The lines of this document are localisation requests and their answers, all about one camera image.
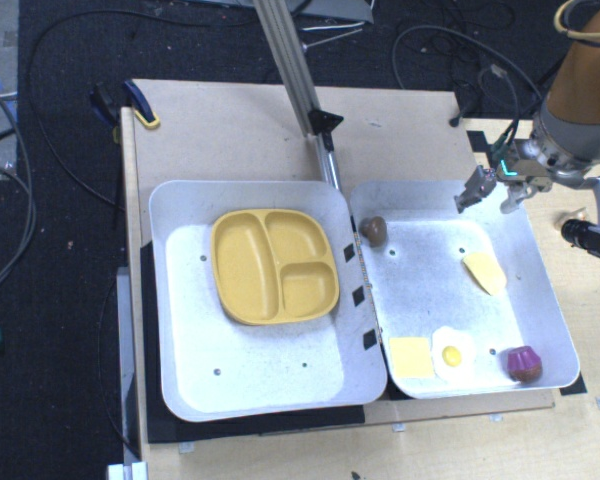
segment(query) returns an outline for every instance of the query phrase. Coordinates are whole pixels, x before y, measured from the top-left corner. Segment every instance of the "fried egg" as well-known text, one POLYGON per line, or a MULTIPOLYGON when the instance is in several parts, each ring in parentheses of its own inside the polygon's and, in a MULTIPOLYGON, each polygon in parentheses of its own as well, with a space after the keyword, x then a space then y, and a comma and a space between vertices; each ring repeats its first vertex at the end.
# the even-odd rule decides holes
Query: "fried egg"
POLYGON ((476 346, 470 334, 444 326, 431 337, 431 358, 436 375, 447 382, 464 383, 474 375, 476 346))

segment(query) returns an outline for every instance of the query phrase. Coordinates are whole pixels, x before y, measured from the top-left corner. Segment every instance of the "yellow plate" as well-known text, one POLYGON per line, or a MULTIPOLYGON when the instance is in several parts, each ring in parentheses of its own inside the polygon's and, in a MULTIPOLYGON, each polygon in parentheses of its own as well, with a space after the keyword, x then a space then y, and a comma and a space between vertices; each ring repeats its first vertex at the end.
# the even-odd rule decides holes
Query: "yellow plate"
POLYGON ((211 232, 213 275, 224 310, 250 325, 301 322, 331 311, 340 292, 322 226, 296 210, 241 210, 211 232))

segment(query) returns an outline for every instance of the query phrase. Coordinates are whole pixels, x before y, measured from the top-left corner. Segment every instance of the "black fabric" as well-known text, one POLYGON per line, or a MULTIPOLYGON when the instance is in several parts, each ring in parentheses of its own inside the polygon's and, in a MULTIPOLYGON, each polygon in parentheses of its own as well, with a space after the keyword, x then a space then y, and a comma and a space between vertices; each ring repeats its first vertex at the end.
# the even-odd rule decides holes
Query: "black fabric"
MULTIPOLYGON (((307 62, 317 85, 397 89, 390 61, 393 40, 398 31, 432 24, 465 30, 540 80, 570 45, 552 27, 555 10, 565 1, 378 0, 374 25, 309 48, 307 62)), ((0 480, 91 480, 102 478, 108 464, 122 461, 122 446, 100 400, 96 353, 107 287, 125 262, 124 218, 59 167, 31 103, 67 166, 90 187, 115 198, 120 150, 90 108, 95 84, 105 84, 122 104, 120 84, 127 78, 271 84, 280 78, 248 9, 164 0, 20 0, 19 20, 18 117, 34 168, 39 225, 23 261, 0 288, 6 344, 0 355, 0 480), (72 18, 36 43, 60 18, 106 9, 223 26, 183 27, 107 12, 72 18)), ((325 24, 308 18, 297 22, 325 24)), ((303 32, 301 38, 311 43, 334 34, 303 32)), ((472 115, 512 117, 507 89, 492 78, 485 77, 485 84, 499 99, 476 97, 477 73, 491 62, 486 55, 458 49, 442 34, 419 33, 405 38, 396 60, 409 89, 454 90, 460 108, 475 108, 472 115)), ((514 82, 527 103, 528 88, 517 78, 514 82)), ((208 118, 230 119, 231 109, 218 108, 208 118)), ((17 244, 24 205, 22 191, 0 183, 0 265, 17 244)), ((104 308, 102 380, 119 421, 115 293, 104 308)))
POLYGON ((140 254, 149 442, 200 441, 364 423, 362 406, 279 412, 203 423, 187 422, 174 416, 164 402, 160 387, 158 301, 152 245, 143 247, 140 254))

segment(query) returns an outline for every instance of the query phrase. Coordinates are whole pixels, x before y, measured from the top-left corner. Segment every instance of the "wooden table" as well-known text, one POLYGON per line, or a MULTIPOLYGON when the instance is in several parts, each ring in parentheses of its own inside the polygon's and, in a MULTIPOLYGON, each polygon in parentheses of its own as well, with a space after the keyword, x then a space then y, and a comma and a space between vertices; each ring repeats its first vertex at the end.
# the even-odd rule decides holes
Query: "wooden table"
MULTIPOLYGON (((162 124, 122 113, 131 302, 141 459, 154 479, 600 478, 600 260, 555 228, 588 207, 587 192, 556 186, 525 202, 581 361, 588 392, 522 391, 438 400, 378 400, 362 426, 200 441, 193 453, 147 439, 140 248, 151 240, 148 198, 161 182, 315 180, 313 145, 282 86, 136 80, 162 124), (398 426, 392 424, 406 423, 398 426)), ((343 193, 367 180, 466 180, 476 160, 465 130, 495 140, 504 121, 447 121, 452 93, 318 88, 334 132, 343 193)), ((528 135, 524 122, 519 137, 528 135)), ((600 166, 591 173, 600 175, 600 166)))

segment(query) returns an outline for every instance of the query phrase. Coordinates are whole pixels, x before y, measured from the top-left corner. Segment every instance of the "yellow and black clamp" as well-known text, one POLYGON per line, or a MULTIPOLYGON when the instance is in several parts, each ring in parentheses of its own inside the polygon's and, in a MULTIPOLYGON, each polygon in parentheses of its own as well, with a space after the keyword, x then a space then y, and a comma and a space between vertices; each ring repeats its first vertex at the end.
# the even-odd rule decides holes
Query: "yellow and black clamp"
POLYGON ((148 130, 153 130, 160 126, 160 118, 151 110, 151 105, 149 105, 147 98, 144 97, 138 86, 131 80, 125 80, 122 83, 122 88, 131 100, 134 114, 142 125, 148 130))

